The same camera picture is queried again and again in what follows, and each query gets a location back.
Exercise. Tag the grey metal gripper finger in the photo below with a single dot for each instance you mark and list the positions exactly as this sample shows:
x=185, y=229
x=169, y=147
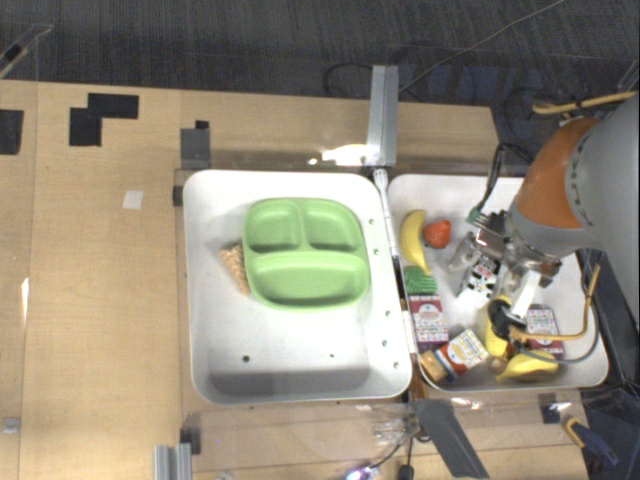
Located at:
x=462, y=253
x=463, y=284

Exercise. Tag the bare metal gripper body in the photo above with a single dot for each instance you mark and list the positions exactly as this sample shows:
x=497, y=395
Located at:
x=492, y=235

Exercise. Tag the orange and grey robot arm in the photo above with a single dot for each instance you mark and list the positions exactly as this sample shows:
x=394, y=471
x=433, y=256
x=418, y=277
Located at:
x=590, y=178

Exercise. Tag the black and white cow carton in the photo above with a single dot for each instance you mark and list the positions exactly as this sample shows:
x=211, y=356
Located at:
x=484, y=273

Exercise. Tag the red strawberry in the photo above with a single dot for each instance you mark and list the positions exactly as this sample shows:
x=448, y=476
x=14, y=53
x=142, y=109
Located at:
x=437, y=233

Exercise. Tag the green ribbed toy vegetable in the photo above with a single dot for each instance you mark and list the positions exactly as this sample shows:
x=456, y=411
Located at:
x=419, y=282

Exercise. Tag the pink and white carton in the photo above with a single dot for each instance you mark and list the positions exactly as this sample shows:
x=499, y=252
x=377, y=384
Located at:
x=428, y=318
x=547, y=324

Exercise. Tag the yellow banana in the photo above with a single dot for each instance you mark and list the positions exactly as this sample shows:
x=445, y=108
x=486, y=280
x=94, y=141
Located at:
x=412, y=238
x=527, y=367
x=495, y=343

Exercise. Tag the white plastic tray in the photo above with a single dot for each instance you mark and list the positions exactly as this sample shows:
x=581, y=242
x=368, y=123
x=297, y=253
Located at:
x=450, y=198
x=300, y=348

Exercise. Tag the orange and white carton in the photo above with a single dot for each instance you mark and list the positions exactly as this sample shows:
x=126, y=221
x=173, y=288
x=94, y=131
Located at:
x=465, y=350

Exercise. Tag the green divided plate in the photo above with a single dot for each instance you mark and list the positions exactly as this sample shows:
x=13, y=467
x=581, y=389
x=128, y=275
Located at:
x=305, y=273

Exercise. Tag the tan waffle biscuit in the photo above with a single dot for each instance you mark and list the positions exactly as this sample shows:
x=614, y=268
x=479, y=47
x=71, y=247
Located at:
x=234, y=265

